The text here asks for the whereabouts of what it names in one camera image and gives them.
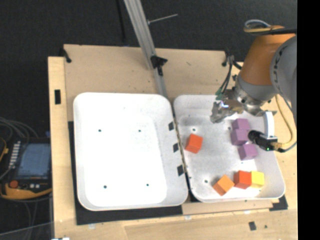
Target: cube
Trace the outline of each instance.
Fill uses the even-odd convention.
[[[251,171],[251,187],[261,188],[265,184],[265,174],[261,171]]]
[[[239,170],[233,175],[234,186],[246,190],[252,184],[251,172]]]
[[[231,123],[232,129],[250,130],[249,121],[246,118],[237,118]]]
[[[191,133],[184,149],[196,154],[201,149],[202,142],[203,138],[201,136]]]
[[[235,183],[227,175],[223,175],[212,187],[220,196],[223,196],[234,185]]]
[[[238,148],[240,159],[251,160],[258,155],[258,151],[255,144],[244,144]]]
[[[231,132],[231,143],[232,145],[240,146],[249,141],[248,130],[235,129]]]

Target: purple block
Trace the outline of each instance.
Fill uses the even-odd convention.
[[[238,152],[241,160],[251,160],[258,155],[255,144],[244,144],[238,148]]]
[[[243,145],[245,144],[248,139],[248,130],[243,129],[235,129],[231,132],[231,143],[232,145]]]
[[[242,129],[242,130],[250,130],[250,125],[248,119],[245,118],[237,118],[232,122],[232,129]]]

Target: orange block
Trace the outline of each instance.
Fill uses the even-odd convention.
[[[215,191],[218,192],[220,196],[223,196],[225,193],[227,193],[235,183],[227,176],[223,175],[216,184],[214,184],[212,187]]]
[[[201,149],[202,141],[203,138],[201,136],[191,133],[184,149],[196,154]]]
[[[246,190],[252,184],[251,172],[239,170],[233,175],[234,186]]]

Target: white tray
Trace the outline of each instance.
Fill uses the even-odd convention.
[[[197,154],[183,150],[192,194],[205,203],[280,198],[285,193],[285,183],[275,153],[257,146],[258,155],[254,159],[241,161],[238,146],[231,143],[231,124],[235,119],[248,119],[252,130],[264,133],[263,117],[244,112],[229,116],[221,123],[212,123],[210,115],[215,99],[215,95],[181,95],[174,100],[182,147],[191,133],[203,137],[202,148]],[[234,173],[239,170],[263,172],[264,186],[261,189],[233,187],[220,196],[212,186],[224,174],[233,180]]]
[[[188,186],[166,98],[86,92],[75,98],[73,113],[77,195],[85,208],[107,211],[185,202]]]

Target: yellow block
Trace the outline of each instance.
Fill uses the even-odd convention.
[[[251,171],[252,188],[261,188],[265,184],[265,174],[260,171]]]

